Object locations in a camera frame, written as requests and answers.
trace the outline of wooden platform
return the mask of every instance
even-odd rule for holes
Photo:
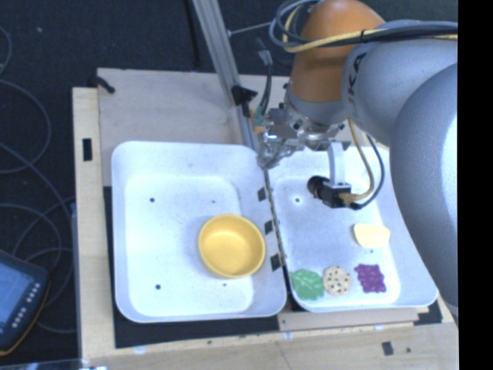
[[[114,72],[115,79],[122,74],[119,71]],[[166,73],[163,72],[134,74],[140,78],[149,78],[149,75],[166,78]],[[196,99],[197,95],[193,92],[197,89],[212,95],[204,102],[217,107],[218,101],[214,99],[214,95],[221,91],[214,75],[180,74],[169,74],[173,81],[168,83],[174,84],[172,88],[175,91],[176,81],[182,86],[181,92],[173,92],[174,109],[189,105],[187,97]],[[201,86],[196,86],[198,79]],[[253,89],[263,84],[261,77],[245,76],[243,81],[244,86]],[[283,81],[285,79],[279,78],[274,84],[279,88]],[[419,313],[426,311],[426,308],[347,311],[336,314],[294,313],[287,308],[278,315],[280,330],[274,333],[115,348],[102,195],[103,181],[107,182],[110,177],[102,166],[107,163],[111,146],[107,146],[108,141],[105,141],[105,150],[102,153],[101,92],[87,88],[75,88],[72,92],[82,365],[105,365],[118,369],[458,368],[458,329],[440,300],[444,319],[442,323],[431,325],[413,324]],[[170,89],[163,84],[162,92],[168,95]],[[166,101],[161,100],[159,104],[166,105]],[[90,140],[92,144],[90,158],[84,154],[84,140]]]

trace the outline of metal bracket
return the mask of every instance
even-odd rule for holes
[[[232,89],[240,86],[240,76],[236,68],[233,51],[231,49],[228,33],[224,25],[223,16],[217,0],[192,0],[200,26],[206,39],[210,57],[223,91],[230,105],[234,104]],[[257,150],[257,143],[253,136],[253,128],[250,118],[246,118],[243,111],[238,112],[243,143]]]
[[[258,95],[258,92],[235,85],[231,89],[231,93],[233,94],[234,103],[237,106],[241,106],[243,116],[250,118],[250,108],[248,103],[251,102],[256,95]]]
[[[351,192],[351,185],[345,181],[344,144],[340,141],[331,141],[327,154],[330,179],[319,176],[311,177],[308,180],[308,190],[329,207],[346,207],[339,197],[341,193]]]

